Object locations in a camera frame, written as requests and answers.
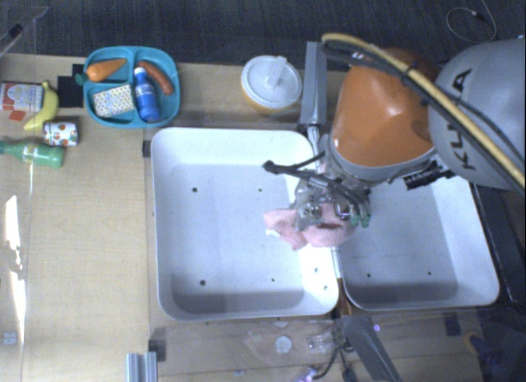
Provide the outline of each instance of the toy banana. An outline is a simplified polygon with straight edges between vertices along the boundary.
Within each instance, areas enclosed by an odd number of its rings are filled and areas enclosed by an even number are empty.
[[[49,87],[49,83],[44,81],[44,102],[40,111],[34,115],[24,125],[26,131],[39,131],[42,129],[44,122],[51,121],[58,113],[58,94]]]

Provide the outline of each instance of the blue divided plate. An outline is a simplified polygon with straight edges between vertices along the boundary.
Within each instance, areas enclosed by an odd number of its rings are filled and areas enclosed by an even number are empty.
[[[181,104],[181,87],[179,85],[178,70],[173,59],[166,52],[155,48],[145,48],[143,46],[113,46],[97,49],[91,53],[85,60],[84,72],[92,63],[115,58],[126,58],[127,63],[105,81],[99,83],[86,81],[83,84],[84,105],[91,117],[102,125],[117,128],[156,128],[168,125],[178,114]],[[109,90],[125,84],[129,84],[133,92],[133,69],[139,61],[152,63],[172,81],[173,93],[167,96],[159,88],[159,85],[154,80],[151,80],[151,83],[155,87],[155,95],[157,96],[161,117],[160,120],[156,122],[145,122],[139,116],[137,109],[113,117],[97,116],[93,95],[100,91]]]

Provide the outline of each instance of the pink cloth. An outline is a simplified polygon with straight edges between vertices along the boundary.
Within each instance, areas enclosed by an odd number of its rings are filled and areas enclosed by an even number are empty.
[[[339,219],[333,205],[322,204],[323,223],[309,226],[301,232],[294,228],[296,212],[295,209],[273,209],[263,216],[266,227],[276,231],[295,251],[308,243],[314,247],[341,245],[353,234],[349,221]]]

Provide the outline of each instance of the green bottle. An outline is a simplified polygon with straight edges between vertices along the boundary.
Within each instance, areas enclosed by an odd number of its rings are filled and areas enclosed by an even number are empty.
[[[60,168],[64,158],[64,148],[30,142],[10,144],[6,141],[0,141],[0,154],[10,154],[22,162],[32,163],[35,166]]]

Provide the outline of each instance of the carrot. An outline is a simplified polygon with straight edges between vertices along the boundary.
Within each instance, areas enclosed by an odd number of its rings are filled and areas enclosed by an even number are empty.
[[[164,94],[170,96],[173,93],[172,82],[158,67],[147,61],[139,61],[137,66],[146,69],[146,74],[159,84],[159,87]]]
[[[115,58],[92,63],[86,68],[85,74],[76,75],[76,82],[82,85],[86,80],[94,82],[104,81],[126,62],[126,58]]]

